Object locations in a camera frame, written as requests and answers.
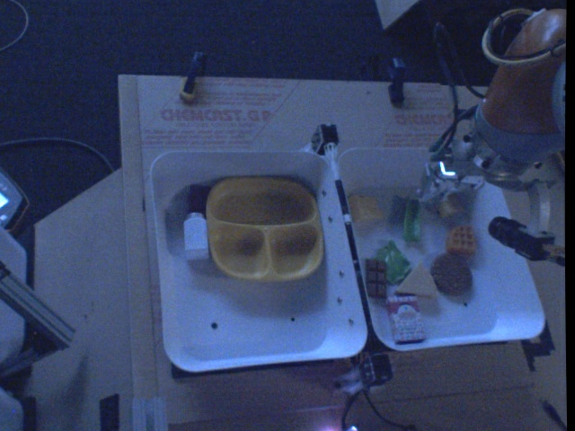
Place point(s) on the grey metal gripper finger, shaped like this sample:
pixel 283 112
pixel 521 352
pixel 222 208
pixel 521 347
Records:
pixel 430 192
pixel 467 183

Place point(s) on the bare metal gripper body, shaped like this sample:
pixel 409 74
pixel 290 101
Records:
pixel 498 172

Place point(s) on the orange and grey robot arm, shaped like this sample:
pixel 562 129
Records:
pixel 521 88

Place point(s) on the tan bread piece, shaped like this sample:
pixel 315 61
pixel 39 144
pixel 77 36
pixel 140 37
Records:
pixel 453 205

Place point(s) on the green pea pod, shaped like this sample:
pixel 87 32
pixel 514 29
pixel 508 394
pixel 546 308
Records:
pixel 412 222

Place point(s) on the orange waffle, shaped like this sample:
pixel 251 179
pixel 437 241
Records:
pixel 461 240

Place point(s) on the yellow square bread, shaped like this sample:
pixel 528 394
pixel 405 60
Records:
pixel 365 208

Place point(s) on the green lettuce leaf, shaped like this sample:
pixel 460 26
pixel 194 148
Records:
pixel 393 261

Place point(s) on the brown round biscuit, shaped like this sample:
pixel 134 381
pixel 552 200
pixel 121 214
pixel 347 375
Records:
pixel 451 274

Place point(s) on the thin black and white rod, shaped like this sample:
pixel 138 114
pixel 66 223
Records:
pixel 349 227

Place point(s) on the pale yellow cheese wedge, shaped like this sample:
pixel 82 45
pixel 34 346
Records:
pixel 418 283

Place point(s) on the brown chocolate bar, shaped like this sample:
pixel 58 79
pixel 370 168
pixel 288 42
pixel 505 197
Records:
pixel 376 278

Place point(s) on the white plastic tray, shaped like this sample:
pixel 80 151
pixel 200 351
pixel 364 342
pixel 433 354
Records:
pixel 494 294
pixel 251 321

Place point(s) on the red and white carton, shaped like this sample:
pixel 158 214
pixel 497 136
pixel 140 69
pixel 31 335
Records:
pixel 405 319

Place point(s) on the yellow divided plate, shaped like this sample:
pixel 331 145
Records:
pixel 265 213

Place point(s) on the brown cardboard board red print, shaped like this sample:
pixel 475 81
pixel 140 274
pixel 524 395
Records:
pixel 269 119

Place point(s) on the white plastic bottle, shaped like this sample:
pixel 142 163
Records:
pixel 196 238

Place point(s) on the black cylinder on white bracket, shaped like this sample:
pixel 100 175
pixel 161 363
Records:
pixel 516 237

